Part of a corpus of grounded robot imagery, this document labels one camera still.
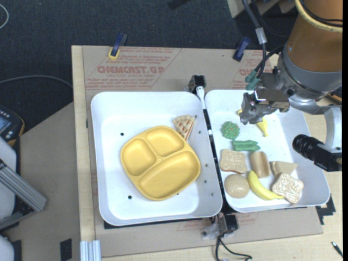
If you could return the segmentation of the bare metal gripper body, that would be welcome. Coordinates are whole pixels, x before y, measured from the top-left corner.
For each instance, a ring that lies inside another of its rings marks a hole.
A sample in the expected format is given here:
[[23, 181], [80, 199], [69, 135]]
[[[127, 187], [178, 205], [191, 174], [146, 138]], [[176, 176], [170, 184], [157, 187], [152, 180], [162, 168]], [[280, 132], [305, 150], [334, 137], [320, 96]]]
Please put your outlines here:
[[278, 87], [272, 73], [264, 73], [254, 90], [255, 108], [259, 113], [281, 113], [289, 110], [288, 96]]

